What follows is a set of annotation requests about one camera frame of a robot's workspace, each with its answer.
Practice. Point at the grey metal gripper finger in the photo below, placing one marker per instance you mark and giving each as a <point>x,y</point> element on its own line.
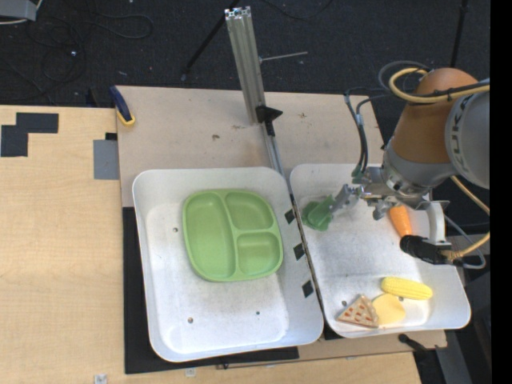
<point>381,211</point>
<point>346,196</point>

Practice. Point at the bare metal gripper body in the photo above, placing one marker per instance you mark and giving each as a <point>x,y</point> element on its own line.
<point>384,190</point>

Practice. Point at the green toy broccoli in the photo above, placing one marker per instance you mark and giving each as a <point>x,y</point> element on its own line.
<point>316,214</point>

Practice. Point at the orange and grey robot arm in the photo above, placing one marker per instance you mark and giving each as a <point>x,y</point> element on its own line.
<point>424,134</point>

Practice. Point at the orange carrot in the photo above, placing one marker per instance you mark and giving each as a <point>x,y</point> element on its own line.
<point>402,220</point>

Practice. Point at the white plastic tray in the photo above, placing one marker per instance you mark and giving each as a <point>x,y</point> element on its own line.
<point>360,258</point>
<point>224,318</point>

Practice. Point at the yellow corn cob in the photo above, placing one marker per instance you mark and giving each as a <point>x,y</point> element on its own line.
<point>406,287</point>

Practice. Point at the thin rod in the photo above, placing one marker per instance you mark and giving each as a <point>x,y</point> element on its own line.
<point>276,154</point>

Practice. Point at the yellow cheese slice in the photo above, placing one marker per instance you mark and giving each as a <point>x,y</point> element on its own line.
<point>390,312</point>

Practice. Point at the pizza slice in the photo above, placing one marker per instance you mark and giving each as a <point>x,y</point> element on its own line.
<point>360,314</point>

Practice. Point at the black block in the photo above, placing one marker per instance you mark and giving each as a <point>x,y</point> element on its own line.
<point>268,113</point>

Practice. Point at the green divided plate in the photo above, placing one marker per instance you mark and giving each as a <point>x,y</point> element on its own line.
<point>232,234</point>

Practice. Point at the pale brown flat board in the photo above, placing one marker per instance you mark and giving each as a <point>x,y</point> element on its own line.
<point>192,134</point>

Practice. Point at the black cylinder on white bracket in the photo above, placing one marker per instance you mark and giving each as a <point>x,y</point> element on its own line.
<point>422,249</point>

